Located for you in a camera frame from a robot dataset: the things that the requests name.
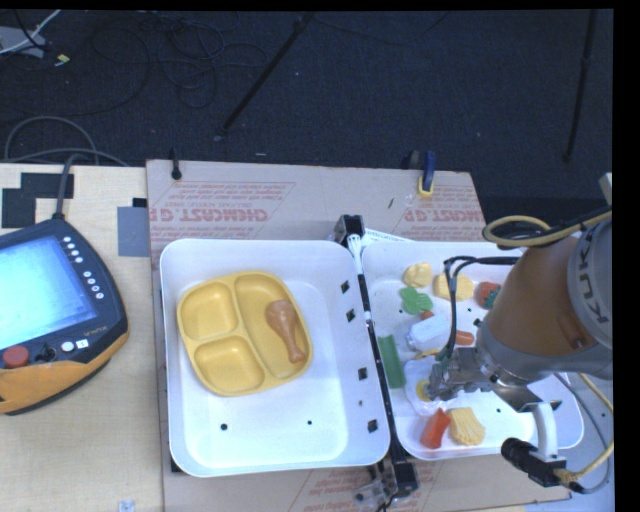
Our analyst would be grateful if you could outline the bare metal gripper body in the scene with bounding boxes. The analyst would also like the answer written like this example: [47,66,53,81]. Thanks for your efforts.
[433,346,499,397]

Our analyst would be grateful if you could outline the white toy fried egg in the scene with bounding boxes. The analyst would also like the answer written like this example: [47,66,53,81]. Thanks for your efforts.
[403,356,451,418]

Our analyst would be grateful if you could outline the yellow toy french fries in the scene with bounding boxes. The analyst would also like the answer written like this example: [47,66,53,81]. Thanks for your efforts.
[445,406,487,447]

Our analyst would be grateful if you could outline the orange-red toy wedge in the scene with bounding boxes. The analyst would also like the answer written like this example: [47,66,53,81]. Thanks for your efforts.
[419,407,453,450]

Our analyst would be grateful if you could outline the green toy celery stick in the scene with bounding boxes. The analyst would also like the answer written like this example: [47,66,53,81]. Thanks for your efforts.
[376,334,408,390]

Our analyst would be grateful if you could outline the white plastic bottle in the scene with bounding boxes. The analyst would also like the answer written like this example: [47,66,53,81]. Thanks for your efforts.
[405,314,454,353]

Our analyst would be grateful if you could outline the white plastic tray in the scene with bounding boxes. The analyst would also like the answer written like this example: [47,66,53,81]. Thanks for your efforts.
[159,237,392,479]
[360,240,586,462]

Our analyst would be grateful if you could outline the red toy strawberry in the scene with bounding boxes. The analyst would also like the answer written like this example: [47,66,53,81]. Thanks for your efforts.
[473,280,503,310]

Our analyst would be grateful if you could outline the thin black and white rod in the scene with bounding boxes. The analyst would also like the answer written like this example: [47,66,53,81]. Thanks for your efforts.
[348,233,410,467]

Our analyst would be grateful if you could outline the green toy broccoli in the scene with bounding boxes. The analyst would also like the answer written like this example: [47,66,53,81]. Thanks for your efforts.
[398,285,435,317]

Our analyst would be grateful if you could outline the yellow toy cheese wedge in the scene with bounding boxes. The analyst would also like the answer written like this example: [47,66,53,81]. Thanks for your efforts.
[432,272,475,302]

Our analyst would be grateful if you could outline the yellow toy lemon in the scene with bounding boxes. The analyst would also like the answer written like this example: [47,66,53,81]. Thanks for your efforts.
[402,261,434,290]

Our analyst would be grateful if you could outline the brown chicken drumstick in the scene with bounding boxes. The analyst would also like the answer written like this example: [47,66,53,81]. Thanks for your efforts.
[264,298,308,365]

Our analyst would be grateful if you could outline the yellow divided plate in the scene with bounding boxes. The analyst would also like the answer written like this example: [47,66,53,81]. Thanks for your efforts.
[175,270,315,398]

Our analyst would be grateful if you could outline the brown cardboard board, red print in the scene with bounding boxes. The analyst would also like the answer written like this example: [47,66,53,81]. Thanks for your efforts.
[145,159,574,512]

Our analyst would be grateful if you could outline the black block with thin wires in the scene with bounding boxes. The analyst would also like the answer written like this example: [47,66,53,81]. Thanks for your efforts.
[391,459,421,497]
[337,214,365,245]

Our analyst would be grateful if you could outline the black cylinder on white bracket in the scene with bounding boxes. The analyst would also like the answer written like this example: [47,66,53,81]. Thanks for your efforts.
[500,401,569,489]

